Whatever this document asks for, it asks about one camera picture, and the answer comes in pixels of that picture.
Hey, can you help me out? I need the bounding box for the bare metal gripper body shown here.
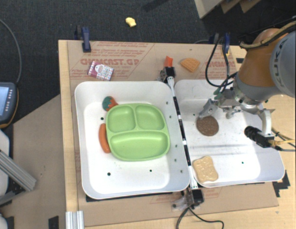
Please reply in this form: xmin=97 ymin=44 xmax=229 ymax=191
xmin=217 ymin=88 xmax=262 ymax=115

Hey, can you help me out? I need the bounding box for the brown round toy biscuit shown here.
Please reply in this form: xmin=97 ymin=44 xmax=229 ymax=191
xmin=196 ymin=115 xmax=220 ymax=137

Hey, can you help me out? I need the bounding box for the thin black and white rod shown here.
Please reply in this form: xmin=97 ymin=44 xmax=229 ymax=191
xmin=167 ymin=76 xmax=199 ymax=190

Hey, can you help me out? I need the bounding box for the white plastic tray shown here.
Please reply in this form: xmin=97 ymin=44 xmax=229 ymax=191
xmin=74 ymin=81 xmax=191 ymax=200
xmin=173 ymin=79 xmax=286 ymax=188

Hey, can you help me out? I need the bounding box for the orange toy waffle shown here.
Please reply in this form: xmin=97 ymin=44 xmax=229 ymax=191
xmin=180 ymin=57 xmax=201 ymax=73

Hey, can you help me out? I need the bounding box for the beige toy bread slice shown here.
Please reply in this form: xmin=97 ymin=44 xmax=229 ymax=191
xmin=192 ymin=155 xmax=219 ymax=184

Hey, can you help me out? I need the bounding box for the orange toy carrot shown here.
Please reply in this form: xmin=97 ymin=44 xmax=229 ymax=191
xmin=163 ymin=55 xmax=174 ymax=68

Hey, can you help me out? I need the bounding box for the green divided plate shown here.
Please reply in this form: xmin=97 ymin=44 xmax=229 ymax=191
xmin=105 ymin=103 xmax=171 ymax=162

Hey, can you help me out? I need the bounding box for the red and green toy strawberry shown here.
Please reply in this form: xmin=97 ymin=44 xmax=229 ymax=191
xmin=102 ymin=96 xmax=119 ymax=112

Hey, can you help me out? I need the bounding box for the orange toy sausage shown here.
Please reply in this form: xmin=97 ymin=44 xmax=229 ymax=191
xmin=98 ymin=123 xmax=112 ymax=154

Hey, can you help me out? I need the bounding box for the pink and white carton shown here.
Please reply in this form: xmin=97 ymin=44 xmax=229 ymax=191
xmin=87 ymin=61 xmax=115 ymax=82

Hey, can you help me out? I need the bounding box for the brown cardboard board red print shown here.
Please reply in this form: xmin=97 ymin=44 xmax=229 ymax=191
xmin=66 ymin=41 xmax=280 ymax=228

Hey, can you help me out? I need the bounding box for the black cylinder on white bracket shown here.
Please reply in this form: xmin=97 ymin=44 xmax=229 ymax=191
xmin=243 ymin=108 xmax=275 ymax=149

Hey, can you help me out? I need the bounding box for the black block with thin wires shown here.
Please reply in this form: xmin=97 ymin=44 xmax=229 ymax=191
xmin=159 ymin=66 xmax=176 ymax=83
xmin=185 ymin=188 xmax=205 ymax=210

